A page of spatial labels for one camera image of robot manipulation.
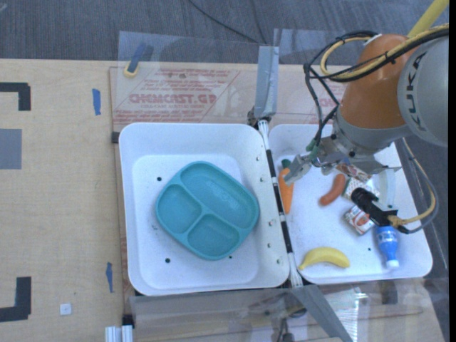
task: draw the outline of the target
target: gray square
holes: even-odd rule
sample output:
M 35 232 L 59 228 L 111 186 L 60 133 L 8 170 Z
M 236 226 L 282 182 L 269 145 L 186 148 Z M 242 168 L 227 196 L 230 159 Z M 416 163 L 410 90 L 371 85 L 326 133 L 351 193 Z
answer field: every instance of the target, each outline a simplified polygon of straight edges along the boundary
M 0 129 L 0 170 L 22 168 L 22 129 Z

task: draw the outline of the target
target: brown sausage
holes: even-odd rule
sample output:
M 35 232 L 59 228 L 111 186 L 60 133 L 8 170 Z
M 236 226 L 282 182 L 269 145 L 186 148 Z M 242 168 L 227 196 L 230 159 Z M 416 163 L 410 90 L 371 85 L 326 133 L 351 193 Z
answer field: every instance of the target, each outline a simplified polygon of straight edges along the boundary
M 332 203 L 334 200 L 336 200 L 343 192 L 343 189 L 345 188 L 345 175 L 344 174 L 337 174 L 334 177 L 333 181 L 333 187 L 329 192 L 325 195 L 323 195 L 320 198 L 320 204 L 325 206 L 330 203 Z

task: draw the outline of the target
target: blue bottle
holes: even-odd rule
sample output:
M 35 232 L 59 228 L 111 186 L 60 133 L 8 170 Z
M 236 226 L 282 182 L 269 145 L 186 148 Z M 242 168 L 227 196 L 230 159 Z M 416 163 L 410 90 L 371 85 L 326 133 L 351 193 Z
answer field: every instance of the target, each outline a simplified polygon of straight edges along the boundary
M 386 258 L 386 267 L 388 269 L 397 269 L 399 261 L 396 257 L 396 250 L 398 249 L 396 230 L 388 225 L 377 227 L 376 233 L 378 248 Z

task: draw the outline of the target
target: yellow pole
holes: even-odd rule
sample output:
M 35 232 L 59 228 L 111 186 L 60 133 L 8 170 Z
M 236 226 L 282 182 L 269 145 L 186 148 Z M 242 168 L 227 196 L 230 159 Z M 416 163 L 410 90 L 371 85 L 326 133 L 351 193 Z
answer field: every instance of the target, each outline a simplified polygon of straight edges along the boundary
M 421 16 L 420 20 L 412 28 L 408 36 L 413 37 L 429 29 L 449 3 L 450 0 L 434 0 Z

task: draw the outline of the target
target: gray metal leg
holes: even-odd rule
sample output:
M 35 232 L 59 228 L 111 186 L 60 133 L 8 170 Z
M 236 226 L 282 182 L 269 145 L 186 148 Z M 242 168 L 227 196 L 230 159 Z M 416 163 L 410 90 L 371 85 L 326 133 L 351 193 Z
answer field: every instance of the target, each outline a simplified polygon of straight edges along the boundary
M 317 285 L 293 288 L 292 293 L 306 307 L 328 336 L 339 337 L 343 342 L 353 342 Z

